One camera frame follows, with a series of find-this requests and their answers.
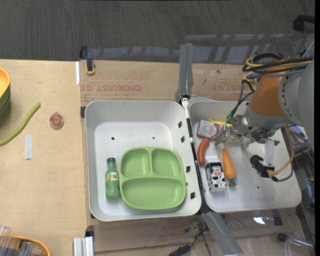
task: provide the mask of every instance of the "orange carrot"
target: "orange carrot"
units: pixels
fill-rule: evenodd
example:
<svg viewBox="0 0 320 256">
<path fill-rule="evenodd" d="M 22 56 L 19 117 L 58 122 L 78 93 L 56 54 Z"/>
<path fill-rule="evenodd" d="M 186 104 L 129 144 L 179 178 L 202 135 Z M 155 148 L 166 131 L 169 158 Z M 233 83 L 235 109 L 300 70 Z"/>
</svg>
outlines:
<svg viewBox="0 0 320 256">
<path fill-rule="evenodd" d="M 202 141 L 199 144 L 197 156 L 198 156 L 198 162 L 200 166 L 203 166 L 205 164 L 205 152 L 209 145 L 210 139 L 208 137 L 205 137 L 202 139 Z"/>
<path fill-rule="evenodd" d="M 236 169 L 225 148 L 222 150 L 222 167 L 224 177 L 230 180 L 229 186 L 235 186 L 236 182 L 234 181 L 234 177 L 236 177 Z"/>
</svg>

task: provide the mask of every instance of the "green bowl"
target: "green bowl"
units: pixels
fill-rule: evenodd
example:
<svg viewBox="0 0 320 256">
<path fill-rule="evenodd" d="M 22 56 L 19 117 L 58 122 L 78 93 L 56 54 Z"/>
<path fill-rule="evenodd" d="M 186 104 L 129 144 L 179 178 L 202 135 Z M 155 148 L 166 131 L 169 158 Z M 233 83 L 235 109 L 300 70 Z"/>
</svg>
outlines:
<svg viewBox="0 0 320 256">
<path fill-rule="evenodd" d="M 179 206 L 186 197 L 186 181 L 179 156 L 162 147 L 136 147 L 119 163 L 120 192 L 135 209 L 165 210 Z"/>
</svg>

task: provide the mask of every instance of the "bottle label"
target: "bottle label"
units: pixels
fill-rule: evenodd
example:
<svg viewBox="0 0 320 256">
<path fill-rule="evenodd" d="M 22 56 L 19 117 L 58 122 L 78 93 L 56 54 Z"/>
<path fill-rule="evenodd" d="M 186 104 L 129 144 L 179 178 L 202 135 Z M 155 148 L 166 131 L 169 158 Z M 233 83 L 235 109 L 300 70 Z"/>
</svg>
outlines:
<svg viewBox="0 0 320 256">
<path fill-rule="evenodd" d="M 107 182 L 108 180 L 111 181 L 118 181 L 119 180 L 119 174 L 116 172 L 110 172 L 105 176 L 105 181 Z"/>
</svg>

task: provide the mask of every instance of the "bottle cap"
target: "bottle cap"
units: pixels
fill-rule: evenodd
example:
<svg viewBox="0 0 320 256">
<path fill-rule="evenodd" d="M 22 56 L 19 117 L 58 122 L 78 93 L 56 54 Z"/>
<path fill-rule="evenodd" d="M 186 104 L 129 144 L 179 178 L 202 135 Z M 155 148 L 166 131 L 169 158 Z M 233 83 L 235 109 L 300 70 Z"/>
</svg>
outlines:
<svg viewBox="0 0 320 256">
<path fill-rule="evenodd" d="M 277 239 L 278 239 L 278 241 L 285 243 L 288 239 L 288 236 L 284 233 L 278 233 Z"/>
<path fill-rule="evenodd" d="M 106 160 L 106 163 L 111 163 L 111 162 L 116 162 L 116 159 L 114 157 L 109 157 L 107 160 Z"/>
</svg>

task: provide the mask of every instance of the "green bottle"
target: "green bottle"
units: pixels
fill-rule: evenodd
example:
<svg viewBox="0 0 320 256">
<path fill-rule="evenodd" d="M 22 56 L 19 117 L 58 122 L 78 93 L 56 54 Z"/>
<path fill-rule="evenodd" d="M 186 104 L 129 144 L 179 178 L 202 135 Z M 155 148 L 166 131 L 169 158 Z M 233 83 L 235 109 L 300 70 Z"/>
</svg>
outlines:
<svg viewBox="0 0 320 256">
<path fill-rule="evenodd" d="M 119 173 L 116 169 L 116 159 L 109 157 L 106 160 L 107 171 L 105 173 L 105 196 L 107 199 L 117 199 L 121 196 L 119 190 Z"/>
</svg>

